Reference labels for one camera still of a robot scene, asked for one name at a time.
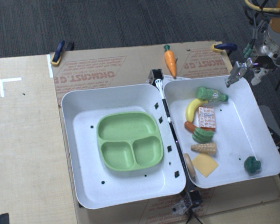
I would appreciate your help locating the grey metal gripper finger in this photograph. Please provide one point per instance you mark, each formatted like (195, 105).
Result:
(235, 73)
(259, 76)

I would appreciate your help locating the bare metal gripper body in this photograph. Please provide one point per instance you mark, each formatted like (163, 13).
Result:
(264, 62)

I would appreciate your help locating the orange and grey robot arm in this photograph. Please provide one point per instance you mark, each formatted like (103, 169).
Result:
(279, 26)

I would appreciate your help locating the green bottle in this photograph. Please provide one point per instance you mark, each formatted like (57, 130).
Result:
(209, 94)

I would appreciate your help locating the orange and white carton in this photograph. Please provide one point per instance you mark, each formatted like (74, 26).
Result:
(206, 118)

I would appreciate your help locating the yellow banana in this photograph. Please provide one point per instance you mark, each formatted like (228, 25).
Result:
(191, 108)

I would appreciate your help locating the white plastic tray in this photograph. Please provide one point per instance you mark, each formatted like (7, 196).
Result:
(235, 138)
(90, 164)

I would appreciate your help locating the orange carrot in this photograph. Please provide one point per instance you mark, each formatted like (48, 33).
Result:
(170, 61)

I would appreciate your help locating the green sliced cucumber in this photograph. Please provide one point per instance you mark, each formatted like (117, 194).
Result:
(202, 135)

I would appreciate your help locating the orange sausage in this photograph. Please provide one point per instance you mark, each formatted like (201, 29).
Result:
(189, 126)

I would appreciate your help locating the beige ice cream cone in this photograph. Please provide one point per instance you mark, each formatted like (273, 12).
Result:
(206, 148)

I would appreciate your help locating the thin black and white rod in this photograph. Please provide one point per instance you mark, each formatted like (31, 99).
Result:
(173, 130)

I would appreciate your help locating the dark green broccoli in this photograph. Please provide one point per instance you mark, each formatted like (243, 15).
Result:
(252, 165)

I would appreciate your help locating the yellow cheese slice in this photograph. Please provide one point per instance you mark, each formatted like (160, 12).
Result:
(205, 164)

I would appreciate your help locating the beige round biscuit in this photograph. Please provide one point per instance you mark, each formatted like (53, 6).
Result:
(189, 164)

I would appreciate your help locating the brown cardboard board red print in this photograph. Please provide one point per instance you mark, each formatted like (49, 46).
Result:
(115, 69)

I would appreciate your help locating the green divided plate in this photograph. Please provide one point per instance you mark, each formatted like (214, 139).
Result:
(121, 128)

